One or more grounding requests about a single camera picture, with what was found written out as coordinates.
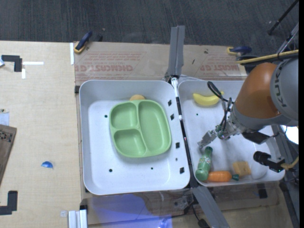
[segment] orange carrot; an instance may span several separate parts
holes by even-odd
[[[238,181],[238,175],[231,175],[229,171],[210,171],[207,181],[211,182],[227,182],[231,179]]]

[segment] blue object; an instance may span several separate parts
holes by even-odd
[[[246,46],[241,46],[241,47],[234,47],[234,48],[230,48],[229,49],[230,52],[240,52],[242,54],[246,54],[252,51],[252,49],[250,47],[246,47]]]
[[[43,167],[53,168],[53,164],[51,162],[45,161],[41,164]]]
[[[83,37],[82,39],[80,40],[80,42],[78,43],[77,47],[76,47],[76,50],[80,50],[84,45],[85,43],[90,39],[90,37],[92,36],[92,32],[89,31],[87,32]]]

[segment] green bottle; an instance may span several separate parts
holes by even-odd
[[[211,147],[206,147],[205,153],[199,159],[198,169],[195,172],[195,176],[200,181],[205,181],[208,178],[210,166],[211,166],[211,155],[213,149]]]

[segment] light wood surface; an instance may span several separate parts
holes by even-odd
[[[0,108],[17,128],[0,186],[0,205],[18,191],[17,211],[0,216],[1,227],[66,228],[63,210],[79,210],[81,201],[75,73],[69,43],[0,42],[2,55],[18,55],[26,78],[13,63],[0,68]],[[54,168],[41,167],[44,161]]]

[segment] white plastic tray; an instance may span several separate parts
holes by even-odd
[[[242,87],[243,81],[213,81],[213,83],[220,91],[224,92],[224,98],[228,99],[229,97],[232,97],[232,100],[235,101]],[[224,111],[220,102],[217,105],[209,107],[199,106],[194,102],[192,96],[193,93],[212,95],[212,92],[207,86],[207,81],[183,81],[179,85],[178,92],[193,170],[195,172],[202,155],[197,143],[202,139],[203,135],[207,131],[213,130],[215,126],[221,122]],[[261,132],[269,136],[273,135],[270,126],[264,128]],[[255,144],[246,140],[242,135],[235,135],[227,141],[216,138],[211,144],[209,144],[209,146],[213,148],[211,165],[211,169],[213,171],[227,170],[234,173],[232,163],[236,161],[247,161],[254,172],[263,170],[263,168],[267,168],[267,171],[266,174],[259,179],[253,179],[251,175],[247,175],[240,178],[239,181],[230,182],[205,183],[197,180],[201,185],[214,187],[278,181],[285,175],[285,171],[276,173],[268,167],[262,166],[253,160],[253,154],[255,151],[270,153],[269,147],[266,143],[261,145]]]
[[[135,94],[158,102],[168,117],[172,144],[163,154],[129,158],[118,153],[113,145],[110,110]],[[81,85],[79,97],[84,184],[91,193],[109,195],[177,190],[189,183],[190,171],[178,108],[170,84],[164,81],[90,80]]]

